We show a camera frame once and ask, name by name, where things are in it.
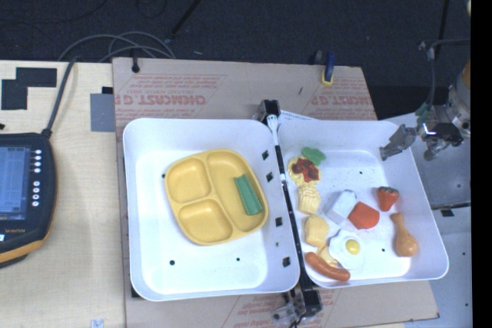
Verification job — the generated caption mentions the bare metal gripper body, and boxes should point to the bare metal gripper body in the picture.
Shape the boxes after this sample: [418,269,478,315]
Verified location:
[417,98,472,151]

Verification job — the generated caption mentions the red strawberry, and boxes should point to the red strawberry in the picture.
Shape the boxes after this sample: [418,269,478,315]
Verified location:
[375,185,401,213]

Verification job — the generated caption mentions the orange cheese wedge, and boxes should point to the orange cheese wedge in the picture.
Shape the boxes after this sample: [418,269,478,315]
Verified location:
[347,200,381,231]

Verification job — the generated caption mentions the white milk carton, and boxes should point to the white milk carton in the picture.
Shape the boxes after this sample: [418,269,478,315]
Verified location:
[325,188,359,225]

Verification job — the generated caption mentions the brown chicken drumstick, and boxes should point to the brown chicken drumstick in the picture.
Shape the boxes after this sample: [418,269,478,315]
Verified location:
[389,211,420,258]

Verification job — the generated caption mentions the yellow pasta with red sauce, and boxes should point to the yellow pasta with red sauce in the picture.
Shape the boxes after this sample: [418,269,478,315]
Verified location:
[287,156,322,186]

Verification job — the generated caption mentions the white paper label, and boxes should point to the white paper label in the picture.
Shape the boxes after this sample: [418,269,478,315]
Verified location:
[277,109,321,124]

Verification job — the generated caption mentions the yellow french fries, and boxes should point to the yellow french fries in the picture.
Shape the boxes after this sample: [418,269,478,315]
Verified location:
[297,181,322,216]

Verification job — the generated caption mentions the white fried egg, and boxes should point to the white fried egg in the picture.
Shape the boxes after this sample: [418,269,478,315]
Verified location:
[327,229,365,271]

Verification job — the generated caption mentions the yellow ridged crisp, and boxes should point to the yellow ridged crisp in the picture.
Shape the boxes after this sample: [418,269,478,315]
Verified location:
[304,214,331,247]

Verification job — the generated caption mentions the white plastic tray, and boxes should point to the white plastic tray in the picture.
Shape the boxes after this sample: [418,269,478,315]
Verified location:
[122,117,302,303]
[275,118,450,290]

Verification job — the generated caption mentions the thin black and white rod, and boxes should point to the thin black and white rod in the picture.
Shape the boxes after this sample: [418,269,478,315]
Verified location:
[266,114,310,290]

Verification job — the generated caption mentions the small yellow toy piece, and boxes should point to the small yellow toy piece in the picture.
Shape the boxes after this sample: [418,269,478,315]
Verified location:
[316,245,340,268]

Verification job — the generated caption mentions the orange sausage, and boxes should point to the orange sausage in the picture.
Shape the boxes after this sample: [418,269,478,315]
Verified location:
[304,251,352,283]

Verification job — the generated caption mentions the green celery stick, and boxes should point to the green celery stick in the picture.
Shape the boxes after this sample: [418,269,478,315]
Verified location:
[233,173,265,217]

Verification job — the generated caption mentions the brown cardboard board, red print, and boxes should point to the brown cardboard board, red print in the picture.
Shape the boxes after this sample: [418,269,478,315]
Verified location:
[111,56,441,328]

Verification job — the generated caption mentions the yellow divided plate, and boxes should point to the yellow divided plate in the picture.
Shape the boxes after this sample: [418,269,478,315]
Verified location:
[163,148,271,247]

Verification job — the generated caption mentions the black cylinder on white bracket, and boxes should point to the black cylinder on white bracket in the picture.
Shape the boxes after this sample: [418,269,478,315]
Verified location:
[439,121,465,148]

